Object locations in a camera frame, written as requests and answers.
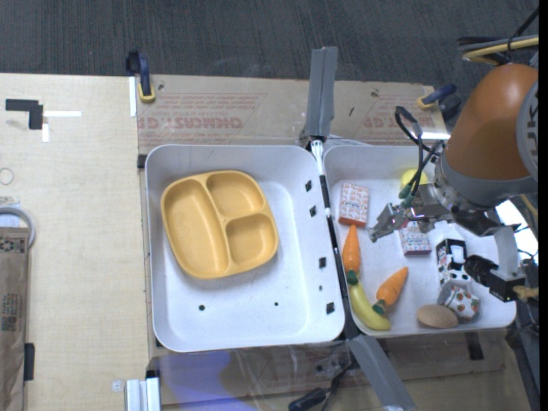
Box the pink and white carton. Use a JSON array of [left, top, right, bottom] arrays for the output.
[[398, 223, 433, 257]]

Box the yellow divided plate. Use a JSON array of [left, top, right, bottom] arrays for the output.
[[160, 170, 280, 280]]

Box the orange and white carton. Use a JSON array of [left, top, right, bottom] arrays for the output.
[[337, 182, 371, 229]]

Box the brown cardboard board red print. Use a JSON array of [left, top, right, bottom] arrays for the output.
[[135, 74, 517, 406]]

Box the white plastic tray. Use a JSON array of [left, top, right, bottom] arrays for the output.
[[321, 144, 518, 339], [144, 144, 346, 354]]

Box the black cylinder on white bracket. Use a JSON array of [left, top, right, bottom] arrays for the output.
[[463, 224, 528, 303]]

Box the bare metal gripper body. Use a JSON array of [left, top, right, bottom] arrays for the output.
[[414, 182, 457, 234]]

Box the yellow lemon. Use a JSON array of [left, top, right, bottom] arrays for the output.
[[400, 168, 429, 192]]

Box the yellow banana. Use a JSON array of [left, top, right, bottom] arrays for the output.
[[347, 271, 392, 332]]

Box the clear tape roll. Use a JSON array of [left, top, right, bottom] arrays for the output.
[[0, 205, 37, 248]]

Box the tan round biscuit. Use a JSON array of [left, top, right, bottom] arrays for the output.
[[415, 304, 460, 330]]

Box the brown paper bag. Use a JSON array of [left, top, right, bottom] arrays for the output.
[[0, 226, 32, 411]]

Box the orange carrot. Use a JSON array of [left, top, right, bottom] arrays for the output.
[[341, 223, 362, 286], [372, 266, 410, 317]]

